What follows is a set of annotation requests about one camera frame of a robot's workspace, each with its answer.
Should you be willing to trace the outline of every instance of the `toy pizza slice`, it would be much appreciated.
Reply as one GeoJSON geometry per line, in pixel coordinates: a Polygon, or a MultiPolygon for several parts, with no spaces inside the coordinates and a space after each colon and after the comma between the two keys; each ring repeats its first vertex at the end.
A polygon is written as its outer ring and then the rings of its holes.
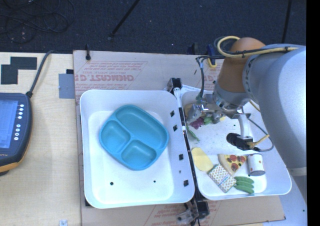
{"type": "Polygon", "coordinates": [[[246,155],[218,154],[220,164],[230,175],[234,175],[247,161],[246,155]]]}

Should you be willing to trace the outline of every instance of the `blue screen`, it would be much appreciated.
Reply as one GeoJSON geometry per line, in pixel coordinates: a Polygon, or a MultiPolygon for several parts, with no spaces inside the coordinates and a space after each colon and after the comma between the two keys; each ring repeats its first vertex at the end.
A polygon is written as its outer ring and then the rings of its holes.
{"type": "Polygon", "coordinates": [[[0,148],[9,148],[18,101],[0,100],[0,148]]]}

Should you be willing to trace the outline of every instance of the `can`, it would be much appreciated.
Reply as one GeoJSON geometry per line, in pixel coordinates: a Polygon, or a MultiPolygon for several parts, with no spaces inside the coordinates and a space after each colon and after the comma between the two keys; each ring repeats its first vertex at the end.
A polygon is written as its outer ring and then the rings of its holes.
{"type": "Polygon", "coordinates": [[[262,155],[253,153],[247,157],[250,176],[262,176],[266,173],[262,155]]]}

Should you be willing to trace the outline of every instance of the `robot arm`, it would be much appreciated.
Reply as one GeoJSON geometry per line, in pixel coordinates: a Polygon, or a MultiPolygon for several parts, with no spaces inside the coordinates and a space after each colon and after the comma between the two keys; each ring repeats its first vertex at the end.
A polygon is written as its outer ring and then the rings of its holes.
{"type": "Polygon", "coordinates": [[[226,58],[213,94],[201,106],[245,126],[246,117],[238,111],[250,100],[258,104],[266,130],[307,202],[306,47],[228,38],[237,41],[230,53],[218,46],[226,58]]]}

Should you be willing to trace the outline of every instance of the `blue divided plate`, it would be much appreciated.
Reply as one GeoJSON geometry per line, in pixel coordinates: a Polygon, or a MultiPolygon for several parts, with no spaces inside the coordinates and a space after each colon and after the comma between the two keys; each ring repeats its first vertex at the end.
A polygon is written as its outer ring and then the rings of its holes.
{"type": "Polygon", "coordinates": [[[103,148],[132,170],[150,167],[167,147],[169,133],[155,117],[135,105],[118,108],[99,132],[103,148]]]}

